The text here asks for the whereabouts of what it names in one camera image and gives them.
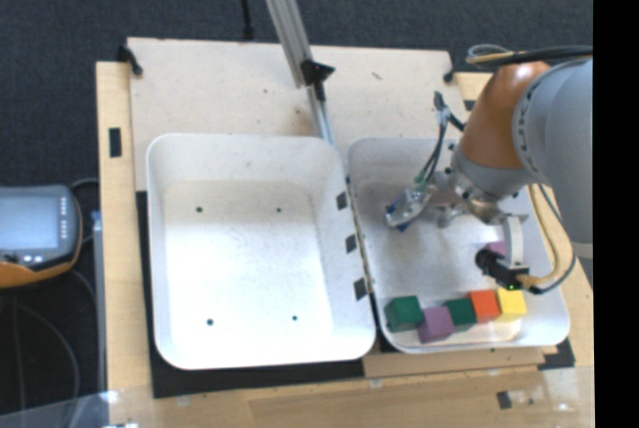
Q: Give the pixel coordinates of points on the blue cube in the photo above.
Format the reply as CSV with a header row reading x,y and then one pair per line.
x,y
403,225

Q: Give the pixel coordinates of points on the thin black and white rod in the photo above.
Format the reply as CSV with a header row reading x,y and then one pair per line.
x,y
360,236

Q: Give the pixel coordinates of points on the dark green cube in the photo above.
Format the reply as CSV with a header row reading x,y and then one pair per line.
x,y
403,313
461,312

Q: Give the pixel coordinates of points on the yellow cube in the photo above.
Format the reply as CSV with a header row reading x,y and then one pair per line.
x,y
511,303

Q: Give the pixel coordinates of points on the black cylinder on white bracket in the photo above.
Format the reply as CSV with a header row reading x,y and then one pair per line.
x,y
501,269

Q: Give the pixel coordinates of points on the orange cube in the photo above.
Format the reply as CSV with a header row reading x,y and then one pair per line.
x,y
484,306

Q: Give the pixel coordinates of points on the purple cube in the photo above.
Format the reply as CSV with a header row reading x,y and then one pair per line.
x,y
497,248
436,325

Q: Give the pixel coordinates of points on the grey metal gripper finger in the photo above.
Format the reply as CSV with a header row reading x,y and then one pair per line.
x,y
420,199
399,216

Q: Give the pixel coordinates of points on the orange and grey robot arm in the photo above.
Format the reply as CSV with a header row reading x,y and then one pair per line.
x,y
544,127

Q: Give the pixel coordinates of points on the white plastic tray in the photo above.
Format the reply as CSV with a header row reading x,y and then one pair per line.
x,y
439,261
239,256

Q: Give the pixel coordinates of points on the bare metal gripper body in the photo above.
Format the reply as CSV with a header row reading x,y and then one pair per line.
x,y
479,206

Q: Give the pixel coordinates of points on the pale wood board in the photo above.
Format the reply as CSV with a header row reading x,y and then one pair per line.
x,y
214,87

